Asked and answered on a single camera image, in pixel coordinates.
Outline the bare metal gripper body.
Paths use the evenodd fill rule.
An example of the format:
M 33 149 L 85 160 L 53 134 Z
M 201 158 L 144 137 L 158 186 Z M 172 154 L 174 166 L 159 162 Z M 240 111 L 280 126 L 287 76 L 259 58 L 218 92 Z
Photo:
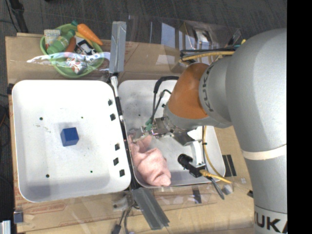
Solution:
M 156 138 L 174 135 L 174 126 L 166 117 L 158 117 L 153 120 L 150 134 Z

